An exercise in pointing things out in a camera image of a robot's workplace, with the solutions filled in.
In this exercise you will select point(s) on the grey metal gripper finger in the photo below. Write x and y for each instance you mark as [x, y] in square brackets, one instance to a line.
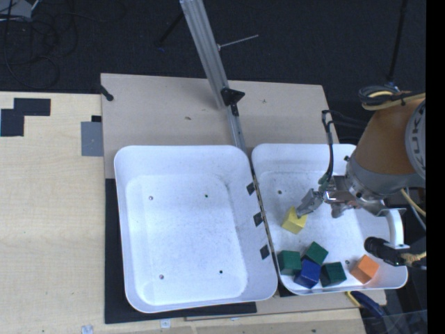
[308, 202]
[339, 210]

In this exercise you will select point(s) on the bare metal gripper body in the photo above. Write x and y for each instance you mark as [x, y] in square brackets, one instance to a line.
[342, 197]

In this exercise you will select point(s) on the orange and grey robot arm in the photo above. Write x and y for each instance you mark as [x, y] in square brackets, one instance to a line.
[386, 144]

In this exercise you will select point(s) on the white plastic tray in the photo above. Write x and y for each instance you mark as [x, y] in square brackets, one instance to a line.
[187, 228]
[340, 235]

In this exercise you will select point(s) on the yellow cube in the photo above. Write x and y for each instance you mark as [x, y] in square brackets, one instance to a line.
[293, 224]

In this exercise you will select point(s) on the green cube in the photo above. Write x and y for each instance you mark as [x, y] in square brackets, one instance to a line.
[317, 252]
[289, 262]
[333, 274]

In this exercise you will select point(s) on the orange cube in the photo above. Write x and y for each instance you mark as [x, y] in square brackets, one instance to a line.
[365, 268]

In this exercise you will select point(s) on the blue cube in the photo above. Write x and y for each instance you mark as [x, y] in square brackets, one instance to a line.
[308, 273]

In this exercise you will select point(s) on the brown cardboard board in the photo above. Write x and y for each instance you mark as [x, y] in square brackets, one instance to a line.
[167, 117]

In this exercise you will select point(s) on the black cylinder on white bracket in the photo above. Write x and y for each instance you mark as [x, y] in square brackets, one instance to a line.
[382, 249]

